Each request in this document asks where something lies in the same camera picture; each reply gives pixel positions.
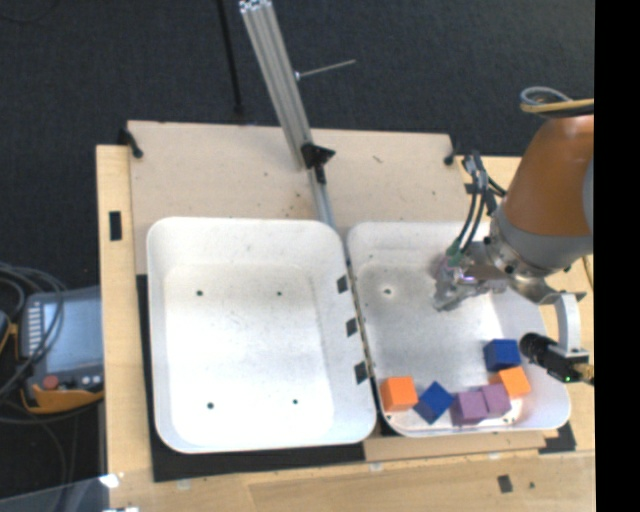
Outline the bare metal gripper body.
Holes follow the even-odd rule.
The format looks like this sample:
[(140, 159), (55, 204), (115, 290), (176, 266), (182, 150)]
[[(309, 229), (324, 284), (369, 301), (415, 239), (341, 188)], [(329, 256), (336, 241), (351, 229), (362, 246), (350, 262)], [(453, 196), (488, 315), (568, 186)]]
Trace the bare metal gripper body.
[(546, 282), (548, 272), (531, 266), (498, 238), (462, 245), (458, 239), (446, 249), (438, 266), (458, 283), (483, 283), (486, 293), (512, 289), (533, 303), (553, 303), (556, 290)]

